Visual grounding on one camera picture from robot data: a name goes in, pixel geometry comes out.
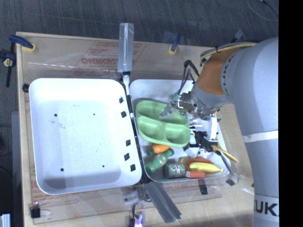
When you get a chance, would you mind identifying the yellow banana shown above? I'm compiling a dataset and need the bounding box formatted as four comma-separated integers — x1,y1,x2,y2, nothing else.
189,162,224,174

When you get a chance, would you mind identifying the red sausage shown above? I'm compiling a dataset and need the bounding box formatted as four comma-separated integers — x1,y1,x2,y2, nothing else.
181,157,214,171

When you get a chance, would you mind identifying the brown cardboard board, red print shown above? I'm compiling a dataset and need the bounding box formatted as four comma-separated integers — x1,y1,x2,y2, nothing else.
20,36,241,225

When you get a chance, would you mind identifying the orange carrot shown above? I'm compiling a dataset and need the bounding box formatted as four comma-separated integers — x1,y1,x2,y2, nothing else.
146,143,171,157

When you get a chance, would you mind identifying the black cylinder on white bracket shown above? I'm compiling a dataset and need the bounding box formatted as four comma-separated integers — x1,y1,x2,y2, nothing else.
189,116,222,152

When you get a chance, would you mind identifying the orange small carton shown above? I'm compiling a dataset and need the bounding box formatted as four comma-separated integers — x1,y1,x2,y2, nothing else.
185,171,206,179

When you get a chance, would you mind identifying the white plastic tray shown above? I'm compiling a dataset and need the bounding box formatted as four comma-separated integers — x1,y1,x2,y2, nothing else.
129,79,232,183
28,78,143,195

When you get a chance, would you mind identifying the green plastic bottle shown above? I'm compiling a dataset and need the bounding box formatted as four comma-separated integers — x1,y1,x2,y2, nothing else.
144,148,175,175

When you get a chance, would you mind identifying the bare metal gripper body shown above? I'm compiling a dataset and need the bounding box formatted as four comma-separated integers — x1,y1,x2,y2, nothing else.
176,91,218,120

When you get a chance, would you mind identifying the green can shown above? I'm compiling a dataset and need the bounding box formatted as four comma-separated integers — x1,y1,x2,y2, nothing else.
162,162,187,179

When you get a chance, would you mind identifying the green divided plate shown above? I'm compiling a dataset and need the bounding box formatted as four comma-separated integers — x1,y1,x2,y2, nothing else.
134,100,191,148

